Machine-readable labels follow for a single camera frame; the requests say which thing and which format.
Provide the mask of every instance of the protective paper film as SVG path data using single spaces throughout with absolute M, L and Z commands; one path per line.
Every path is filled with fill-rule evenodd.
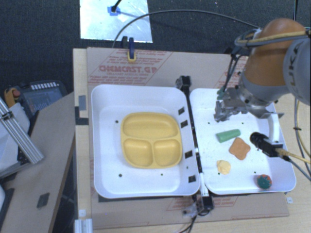
M 122 0 L 116 13 L 111 6 L 118 0 L 80 0 L 82 39 L 114 40 L 118 32 L 131 20 L 148 13 L 147 0 Z M 152 43 L 149 17 L 129 25 L 119 36 L 133 37 L 135 42 Z

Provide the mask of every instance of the green cylinder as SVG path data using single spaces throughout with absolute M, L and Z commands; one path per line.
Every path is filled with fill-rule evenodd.
M 232 138 L 238 137 L 240 135 L 241 135 L 240 130 L 229 130 L 229 131 L 224 131 L 224 132 L 220 132 L 216 134 L 217 139 L 220 143 L 230 140 Z

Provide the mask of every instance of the yellow cable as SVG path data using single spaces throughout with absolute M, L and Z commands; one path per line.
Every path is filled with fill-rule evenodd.
M 298 119 L 299 119 L 299 117 L 298 117 L 299 104 L 300 104 L 300 101 L 298 100 L 298 103 L 297 103 L 297 127 L 298 127 L 298 128 L 299 128 L 299 126 L 298 126 L 298 122 L 299 122 L 299 120 L 298 120 Z M 302 138 L 301 138 L 301 135 L 300 135 L 300 132 L 299 132 L 299 131 L 298 131 L 298 138 L 299 138 L 299 141 L 300 141 L 300 144 L 301 144 L 302 149 L 306 152 L 306 154 L 309 156 L 309 158 L 311 158 L 309 151 L 307 150 L 305 144 L 304 144 L 303 141 L 302 141 Z
M 311 164 L 311 162 L 310 162 L 309 160 L 307 160 L 307 159 L 305 159 L 305 158 L 302 158 L 302 157 L 299 156 L 299 155 L 296 155 L 296 154 L 293 154 L 293 153 L 289 153 L 288 151 L 286 151 L 286 150 L 284 150 L 284 149 L 276 149 L 276 151 L 277 151 L 277 153 L 278 153 L 279 155 L 294 157 L 294 158 L 299 159 L 299 160 L 301 160 L 301 161 L 303 161 L 303 162 L 306 162 L 306 163 Z
M 275 34 L 271 36 L 267 36 L 264 38 L 257 38 L 253 40 L 238 40 L 237 42 L 239 43 L 255 43 L 255 42 L 262 42 L 262 41 L 268 41 L 268 40 L 275 40 L 275 39 L 280 39 L 280 38 L 285 38 L 285 37 L 292 37 L 292 36 L 304 36 L 306 35 L 305 31 L 299 31 L 299 32 L 291 32 L 291 33 L 280 33 L 280 34 Z

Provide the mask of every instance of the yellow plate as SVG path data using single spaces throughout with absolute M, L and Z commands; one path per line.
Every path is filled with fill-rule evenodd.
M 163 113 L 127 115 L 121 124 L 121 143 L 125 159 L 134 167 L 172 167 L 182 157 L 178 124 L 173 117 Z

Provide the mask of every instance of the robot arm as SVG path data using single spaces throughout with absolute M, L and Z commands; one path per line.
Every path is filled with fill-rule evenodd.
M 258 39 L 303 31 L 299 23 L 281 18 L 271 21 Z M 216 102 L 215 120 L 225 121 L 239 112 L 267 118 L 271 113 L 266 106 L 290 92 L 310 105 L 310 35 L 253 48 L 239 85 L 228 88 L 222 101 Z

